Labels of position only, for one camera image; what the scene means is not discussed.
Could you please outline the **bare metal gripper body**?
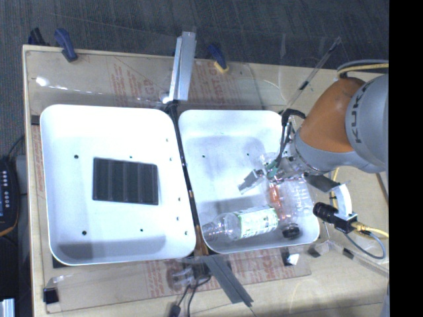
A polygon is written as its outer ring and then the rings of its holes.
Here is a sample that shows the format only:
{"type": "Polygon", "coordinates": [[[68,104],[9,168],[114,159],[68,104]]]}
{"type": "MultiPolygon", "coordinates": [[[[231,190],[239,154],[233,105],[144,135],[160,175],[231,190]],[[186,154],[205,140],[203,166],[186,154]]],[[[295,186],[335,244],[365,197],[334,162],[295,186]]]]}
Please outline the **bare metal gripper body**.
{"type": "Polygon", "coordinates": [[[313,169],[302,159],[293,141],[286,143],[282,151],[269,153],[264,161],[264,173],[269,181],[297,179],[312,172],[313,169]]]}

